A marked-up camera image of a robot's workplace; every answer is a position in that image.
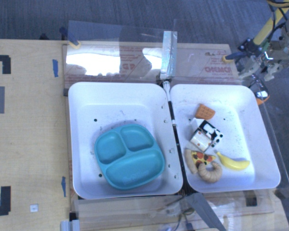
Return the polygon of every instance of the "wooden table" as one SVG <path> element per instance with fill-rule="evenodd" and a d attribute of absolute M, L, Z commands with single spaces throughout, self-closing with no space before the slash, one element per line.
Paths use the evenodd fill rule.
<path fill-rule="evenodd" d="M 0 62 L 0 87 L 5 90 L 4 113 L 0 114 L 0 188 L 11 187 L 11 210 L 0 216 L 0 231 L 55 231 L 60 229 L 61 221 L 69 218 L 64 44 L 65 41 L 0 39 L 0 55 L 11 58 L 11 74 L 2 74 Z M 58 61 L 57 77 L 53 60 Z M 289 230 L 280 200 L 273 190 L 267 193 L 273 211 L 224 216 L 222 223 L 227 230 Z M 141 226 L 122 230 L 154 229 Z"/>

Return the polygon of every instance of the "blue divided plate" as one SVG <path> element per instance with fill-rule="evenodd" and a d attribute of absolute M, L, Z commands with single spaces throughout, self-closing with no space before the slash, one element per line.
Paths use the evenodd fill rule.
<path fill-rule="evenodd" d="M 165 168 L 157 142 L 146 128 L 137 124 L 102 134 L 95 142 L 94 151 L 104 177 L 120 190 L 147 184 Z"/>

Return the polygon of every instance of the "yellow toy banana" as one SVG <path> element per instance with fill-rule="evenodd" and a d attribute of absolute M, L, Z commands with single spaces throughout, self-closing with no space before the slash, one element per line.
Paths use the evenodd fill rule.
<path fill-rule="evenodd" d="M 222 155 L 220 152 L 217 152 L 216 154 L 219 156 L 221 163 L 230 169 L 243 170 L 250 165 L 250 161 L 248 160 L 235 161 L 227 156 Z"/>

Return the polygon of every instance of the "blue tape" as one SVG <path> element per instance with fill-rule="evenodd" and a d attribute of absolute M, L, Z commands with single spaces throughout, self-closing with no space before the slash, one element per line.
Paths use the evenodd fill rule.
<path fill-rule="evenodd" d="M 64 197 L 66 197 L 66 178 L 64 176 L 62 176 L 61 185 L 62 185 Z"/>
<path fill-rule="evenodd" d="M 59 71 L 58 61 L 53 59 L 53 74 L 54 74 L 55 77 L 59 77 L 58 76 L 58 71 Z"/>

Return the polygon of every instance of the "gray carpet floor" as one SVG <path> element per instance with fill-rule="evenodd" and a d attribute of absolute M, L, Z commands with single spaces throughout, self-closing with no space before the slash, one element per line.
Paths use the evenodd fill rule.
<path fill-rule="evenodd" d="M 61 40 L 69 21 L 173 30 L 178 42 L 226 43 L 233 52 L 270 18 L 265 0 L 0 0 L 0 39 Z M 281 189 L 289 188 L 289 68 L 266 82 L 269 133 L 279 160 Z M 284 198 L 289 217 L 289 198 Z"/>

